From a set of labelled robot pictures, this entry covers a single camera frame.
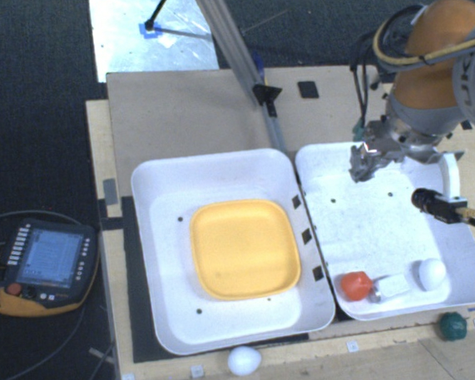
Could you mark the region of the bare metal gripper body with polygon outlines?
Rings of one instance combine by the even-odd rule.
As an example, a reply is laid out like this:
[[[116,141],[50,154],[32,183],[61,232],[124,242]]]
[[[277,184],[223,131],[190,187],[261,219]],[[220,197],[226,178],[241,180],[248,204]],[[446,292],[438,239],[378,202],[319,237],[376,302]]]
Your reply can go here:
[[[411,158],[422,164],[435,163],[441,155],[437,145],[441,138],[424,135],[396,116],[382,116],[370,121],[364,131],[364,155],[380,152],[385,165]]]

